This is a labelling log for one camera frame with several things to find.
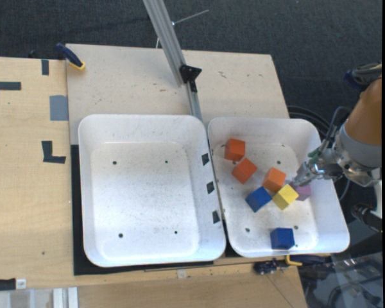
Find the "white tray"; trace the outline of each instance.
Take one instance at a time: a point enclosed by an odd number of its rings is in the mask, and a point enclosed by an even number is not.
[[[229,138],[246,141],[246,157],[258,171],[244,185],[231,172],[232,161],[224,159]],[[257,119],[219,117],[209,124],[209,140],[218,180],[228,238],[243,257],[334,253],[349,245],[349,233],[332,180],[311,183],[311,197],[294,201],[280,210],[270,201],[256,213],[245,198],[262,185],[270,167],[287,174],[289,182],[317,148],[320,137],[315,127],[300,119]],[[296,245],[289,250],[273,250],[270,232],[277,227],[292,228]]]
[[[214,173],[202,157],[209,156],[207,134],[197,118],[90,115],[78,136],[90,261],[102,267],[212,261],[224,252]]]

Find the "metal bar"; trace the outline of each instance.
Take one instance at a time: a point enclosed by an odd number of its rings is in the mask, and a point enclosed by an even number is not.
[[[182,54],[180,43],[174,31],[173,23],[169,18],[164,0],[142,0],[146,6],[148,15],[153,23],[155,33],[166,54],[167,61],[174,74],[178,86],[182,86],[184,81],[181,77],[180,68],[185,65],[185,58]],[[187,94],[190,104],[191,114],[202,121],[200,103],[198,95],[191,90],[191,84],[187,83]]]

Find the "cube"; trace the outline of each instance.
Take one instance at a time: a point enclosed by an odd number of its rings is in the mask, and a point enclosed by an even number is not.
[[[276,228],[271,234],[271,247],[274,250],[288,250],[295,245],[292,228]]]
[[[247,158],[244,158],[232,171],[232,175],[242,184],[245,184],[248,179],[258,170],[257,166]]]
[[[254,212],[257,212],[261,207],[272,200],[272,197],[265,188],[260,187],[256,191],[247,196],[245,201]]]
[[[286,176],[281,170],[271,167],[264,177],[262,186],[271,192],[278,192],[284,185]]]
[[[245,155],[245,142],[239,139],[230,138],[225,144],[224,158],[232,161],[241,161]]]
[[[290,183],[291,187],[298,193],[299,197],[297,198],[298,201],[305,201],[308,199],[308,197],[311,196],[311,186],[294,186],[292,183]]]
[[[288,205],[293,203],[297,197],[299,197],[298,193],[289,184],[286,184],[272,197],[272,200],[281,210],[284,210]]]

